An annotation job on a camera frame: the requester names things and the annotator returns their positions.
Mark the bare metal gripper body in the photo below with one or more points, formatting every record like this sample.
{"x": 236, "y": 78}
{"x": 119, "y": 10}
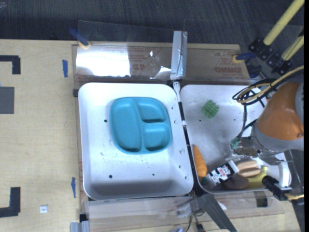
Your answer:
{"x": 246, "y": 147}

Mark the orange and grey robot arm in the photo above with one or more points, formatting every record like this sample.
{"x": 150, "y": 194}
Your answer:
{"x": 280, "y": 115}

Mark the sausage in bread bun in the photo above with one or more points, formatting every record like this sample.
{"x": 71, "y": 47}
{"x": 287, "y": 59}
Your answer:
{"x": 248, "y": 168}

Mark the white plastic tray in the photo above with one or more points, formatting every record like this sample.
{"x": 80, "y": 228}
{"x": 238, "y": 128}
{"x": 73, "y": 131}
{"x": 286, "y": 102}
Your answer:
{"x": 224, "y": 132}
{"x": 135, "y": 173}

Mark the yellow banana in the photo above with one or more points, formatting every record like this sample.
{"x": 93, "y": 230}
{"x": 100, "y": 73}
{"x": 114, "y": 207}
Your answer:
{"x": 256, "y": 181}

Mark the white cow-print carton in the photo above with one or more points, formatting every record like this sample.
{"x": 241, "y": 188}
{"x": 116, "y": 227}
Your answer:
{"x": 220, "y": 174}

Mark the brown biscuit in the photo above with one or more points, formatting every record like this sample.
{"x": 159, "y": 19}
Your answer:
{"x": 236, "y": 183}

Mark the orange carrot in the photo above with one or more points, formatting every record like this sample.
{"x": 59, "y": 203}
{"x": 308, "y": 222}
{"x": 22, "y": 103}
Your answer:
{"x": 200, "y": 162}

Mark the green grapes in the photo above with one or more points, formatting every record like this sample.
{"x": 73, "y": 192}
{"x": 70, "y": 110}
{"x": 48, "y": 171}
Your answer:
{"x": 210, "y": 109}

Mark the blue divided plate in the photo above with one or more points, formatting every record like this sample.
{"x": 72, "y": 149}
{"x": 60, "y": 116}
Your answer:
{"x": 125, "y": 124}

